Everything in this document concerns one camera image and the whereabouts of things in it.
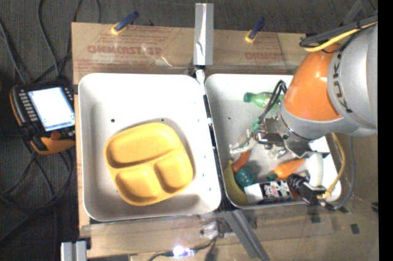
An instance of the controller screen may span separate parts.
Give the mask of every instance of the controller screen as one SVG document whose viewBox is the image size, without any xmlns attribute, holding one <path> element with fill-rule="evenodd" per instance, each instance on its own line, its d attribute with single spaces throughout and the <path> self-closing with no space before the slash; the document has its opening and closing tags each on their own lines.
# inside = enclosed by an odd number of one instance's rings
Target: controller screen
<svg viewBox="0 0 393 261">
<path fill-rule="evenodd" d="M 28 92 L 46 131 L 75 125 L 75 114 L 61 87 Z"/>
</svg>

